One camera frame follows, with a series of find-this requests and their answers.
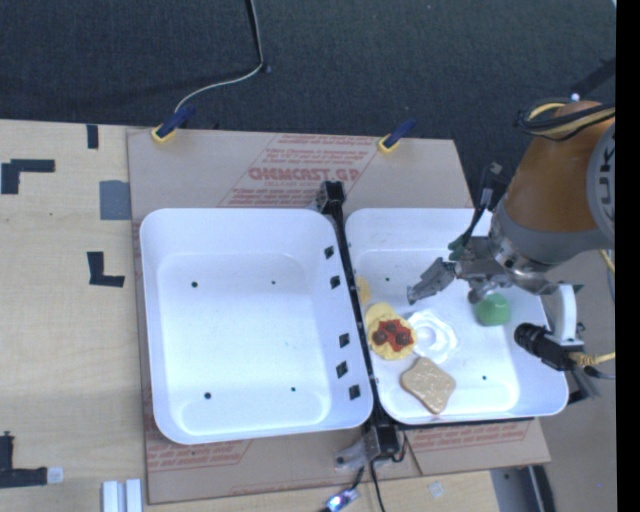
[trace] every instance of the cardboard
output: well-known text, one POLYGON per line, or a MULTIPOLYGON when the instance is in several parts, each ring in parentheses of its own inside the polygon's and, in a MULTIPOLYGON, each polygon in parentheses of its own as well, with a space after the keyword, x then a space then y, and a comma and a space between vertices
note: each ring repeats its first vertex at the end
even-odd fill
MULTIPOLYGON (((158 145, 148 129, 129 129, 127 141, 149 502, 349 485, 355 474, 336 471, 333 457, 360 429, 197 446, 177 445, 159 432, 151 407, 140 224, 160 208, 313 207, 320 183, 335 179, 347 192, 345 216, 366 207, 471 207, 453 142, 403 139, 382 154, 373 137, 181 130, 158 145)), ((537 420, 496 428, 408 432, 408 456, 381 467, 379 477, 549 460, 537 420), (447 444, 439 444, 442 439, 447 444)))

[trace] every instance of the black hole in tray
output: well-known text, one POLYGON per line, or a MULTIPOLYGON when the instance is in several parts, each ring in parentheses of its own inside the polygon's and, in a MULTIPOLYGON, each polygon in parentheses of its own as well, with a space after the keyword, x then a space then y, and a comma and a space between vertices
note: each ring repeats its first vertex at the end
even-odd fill
POLYGON ((349 388, 349 398, 351 398, 351 400, 354 400, 359 396, 360 396, 360 386, 358 386, 357 384, 355 386, 351 386, 349 388))
POLYGON ((342 361, 338 366, 336 366, 336 373, 338 374, 338 378, 342 377, 348 371, 349 368, 347 368, 346 361, 342 361))

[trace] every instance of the white cable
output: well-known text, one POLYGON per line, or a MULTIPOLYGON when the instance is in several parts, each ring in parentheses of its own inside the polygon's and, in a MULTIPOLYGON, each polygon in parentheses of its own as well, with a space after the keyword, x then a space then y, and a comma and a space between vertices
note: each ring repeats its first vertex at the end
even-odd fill
POLYGON ((224 82, 217 82, 215 84, 210 84, 210 85, 206 85, 205 87, 202 87, 201 89, 198 89, 197 91, 194 91, 192 93, 187 94, 184 98, 182 98, 180 100, 180 102, 178 103, 178 105, 176 106, 176 108, 174 109, 174 113, 177 112, 178 110, 180 110, 180 107, 182 107, 182 105, 184 105, 187 101, 189 101, 191 98, 193 98, 194 96, 208 91, 210 89, 215 89, 217 87, 222 87, 224 85, 232 85, 232 84, 237 84, 238 82, 242 82, 243 80, 246 80, 248 78, 251 78, 253 75, 255 75, 256 73, 258 73, 261 69, 262 66, 264 65, 264 57, 262 55, 262 43, 260 41, 260 27, 258 25, 258 16, 256 15, 256 7, 253 4, 253 0, 249 0, 249 4, 251 5, 251 12, 253 14, 253 25, 256 31, 256 43, 258 46, 258 56, 260 58, 260 64, 258 64, 258 66, 251 72, 247 73, 244 76, 241 76, 239 78, 234 78, 233 80, 226 80, 224 82))

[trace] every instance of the blue and yellow clamp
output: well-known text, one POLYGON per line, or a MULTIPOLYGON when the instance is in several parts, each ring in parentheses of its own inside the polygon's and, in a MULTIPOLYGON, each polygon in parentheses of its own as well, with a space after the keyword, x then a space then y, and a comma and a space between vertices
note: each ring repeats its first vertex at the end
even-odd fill
POLYGON ((415 119, 407 119, 394 131, 385 135, 378 141, 378 150, 382 153, 391 153, 398 146, 398 142, 405 137, 416 126, 415 119))
POLYGON ((193 117, 196 108, 192 105, 180 107, 171 114, 164 122, 151 130, 151 138, 158 144, 163 144, 172 139, 176 134, 176 129, 193 117))

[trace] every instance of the yellow clip end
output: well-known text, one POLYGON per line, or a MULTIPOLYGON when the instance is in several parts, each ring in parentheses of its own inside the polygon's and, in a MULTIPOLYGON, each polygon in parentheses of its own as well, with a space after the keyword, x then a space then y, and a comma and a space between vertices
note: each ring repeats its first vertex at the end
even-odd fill
POLYGON ((176 136, 176 131, 177 131, 177 130, 172 130, 169 133, 167 133, 164 137, 158 137, 157 131, 160 129, 161 126, 162 125, 159 124, 153 130, 151 130, 151 138, 153 139, 154 142, 157 142, 158 144, 164 144, 165 142, 173 139, 176 136))
POLYGON ((387 133, 384 137, 382 137, 378 141, 378 151, 380 151, 381 153, 384 153, 385 155, 391 153, 394 149, 396 149, 396 146, 398 145, 397 142, 393 146, 391 146, 390 148, 388 148, 387 146, 384 145, 384 141, 389 138, 389 135, 391 135, 391 134, 387 133))

